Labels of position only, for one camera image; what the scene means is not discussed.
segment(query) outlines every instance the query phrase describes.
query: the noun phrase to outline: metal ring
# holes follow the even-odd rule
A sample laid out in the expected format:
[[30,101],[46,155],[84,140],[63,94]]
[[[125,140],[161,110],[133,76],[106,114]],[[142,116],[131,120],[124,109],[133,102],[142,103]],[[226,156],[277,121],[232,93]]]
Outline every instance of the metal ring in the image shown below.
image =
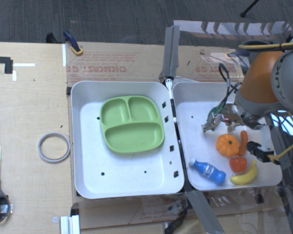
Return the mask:
[[[44,141],[46,138],[48,138],[48,137],[60,137],[60,138],[62,138],[62,139],[66,142],[66,144],[67,144],[67,151],[66,151],[66,153],[65,153],[62,157],[60,157],[60,158],[56,158],[56,159],[52,159],[52,158],[48,158],[48,157],[46,157],[46,156],[42,153],[42,151],[41,151],[41,145],[42,145],[43,141]],[[39,142],[38,142],[38,154],[40,155],[40,157],[41,157],[44,161],[49,162],[49,163],[58,163],[58,162],[61,162],[62,160],[64,160],[64,159],[67,158],[67,156],[69,155],[69,152],[70,152],[70,143],[69,143],[68,138],[67,138],[65,135],[63,135],[63,134],[61,134],[61,133],[58,133],[58,132],[51,132],[51,133],[45,134],[45,135],[43,135],[43,136],[40,138],[40,140],[39,140]]]

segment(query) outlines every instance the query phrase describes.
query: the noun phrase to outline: wooden table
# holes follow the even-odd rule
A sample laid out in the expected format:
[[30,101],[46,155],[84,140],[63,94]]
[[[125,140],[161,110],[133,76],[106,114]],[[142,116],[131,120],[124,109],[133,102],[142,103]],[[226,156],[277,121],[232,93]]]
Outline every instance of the wooden table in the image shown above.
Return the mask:
[[[60,216],[70,216],[72,180],[70,157],[52,164],[37,151],[49,132],[69,137],[66,68],[62,44],[0,42],[0,56],[14,63],[16,81],[0,64],[1,187],[13,213],[0,224],[0,234],[58,234]],[[46,140],[42,150],[56,158],[65,153],[62,140]],[[227,233],[291,233],[282,202],[273,211],[218,217]],[[87,234],[163,233],[162,223],[82,230]],[[186,219],[175,233],[204,233],[197,219]]]

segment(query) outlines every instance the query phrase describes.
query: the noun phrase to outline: green plate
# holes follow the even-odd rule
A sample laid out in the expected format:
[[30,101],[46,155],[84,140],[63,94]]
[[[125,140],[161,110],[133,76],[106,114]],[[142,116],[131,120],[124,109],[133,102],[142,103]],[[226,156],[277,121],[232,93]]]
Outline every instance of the green plate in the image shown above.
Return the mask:
[[109,99],[100,109],[104,140],[117,153],[137,153],[154,149],[164,140],[160,113],[145,96]]

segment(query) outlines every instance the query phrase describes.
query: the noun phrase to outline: banana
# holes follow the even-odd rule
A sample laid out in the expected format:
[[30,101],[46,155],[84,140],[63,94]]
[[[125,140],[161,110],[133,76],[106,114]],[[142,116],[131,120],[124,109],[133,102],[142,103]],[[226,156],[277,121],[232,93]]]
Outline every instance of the banana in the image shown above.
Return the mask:
[[255,179],[258,173],[258,170],[255,164],[256,164],[256,161],[253,160],[249,169],[244,174],[232,176],[230,178],[230,181],[237,185],[245,185],[250,183],[253,179]]

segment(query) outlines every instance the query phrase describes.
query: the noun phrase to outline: blue plastic bottle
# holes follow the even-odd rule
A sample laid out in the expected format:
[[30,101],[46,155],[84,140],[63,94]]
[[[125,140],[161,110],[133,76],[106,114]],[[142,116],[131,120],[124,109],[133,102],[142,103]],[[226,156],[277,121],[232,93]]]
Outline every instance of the blue plastic bottle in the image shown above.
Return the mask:
[[202,176],[214,180],[217,184],[221,184],[226,178],[226,174],[223,171],[206,162],[198,162],[193,158],[190,160],[189,165],[194,166]]

